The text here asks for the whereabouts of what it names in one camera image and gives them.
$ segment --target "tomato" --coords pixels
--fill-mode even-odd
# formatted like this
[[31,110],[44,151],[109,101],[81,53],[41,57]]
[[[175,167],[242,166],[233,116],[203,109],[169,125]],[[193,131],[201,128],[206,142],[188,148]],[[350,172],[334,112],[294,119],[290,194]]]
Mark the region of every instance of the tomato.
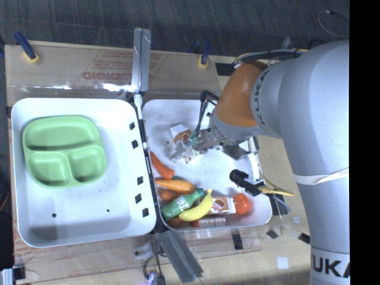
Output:
[[236,213],[245,214],[252,208],[252,202],[244,193],[238,193],[233,197]]

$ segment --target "green plate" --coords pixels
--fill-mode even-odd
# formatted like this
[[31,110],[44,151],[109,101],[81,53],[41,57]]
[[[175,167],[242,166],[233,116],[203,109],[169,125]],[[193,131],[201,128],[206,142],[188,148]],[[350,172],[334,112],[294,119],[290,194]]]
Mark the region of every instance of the green plate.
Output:
[[106,155],[97,126],[87,117],[38,118],[23,131],[23,150],[32,178],[45,188],[67,188],[101,178]]

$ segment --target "plastic bottle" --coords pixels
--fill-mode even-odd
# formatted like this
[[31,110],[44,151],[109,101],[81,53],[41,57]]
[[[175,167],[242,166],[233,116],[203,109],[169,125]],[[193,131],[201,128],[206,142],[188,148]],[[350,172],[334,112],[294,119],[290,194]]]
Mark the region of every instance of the plastic bottle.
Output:
[[168,205],[162,206],[161,213],[168,221],[172,217],[176,217],[181,212],[190,208],[196,200],[204,196],[205,193],[203,192],[203,189],[200,188],[196,189],[192,194],[180,195],[179,197],[175,198],[172,202],[170,202]]

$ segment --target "yellow banana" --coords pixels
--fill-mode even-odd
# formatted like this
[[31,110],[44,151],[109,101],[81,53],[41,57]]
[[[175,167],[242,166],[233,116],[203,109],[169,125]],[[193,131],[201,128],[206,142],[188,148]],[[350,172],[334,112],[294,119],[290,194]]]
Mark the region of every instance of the yellow banana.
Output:
[[213,206],[213,198],[211,196],[211,189],[207,189],[207,195],[203,198],[201,203],[189,210],[180,213],[178,217],[183,221],[195,221],[204,217]]

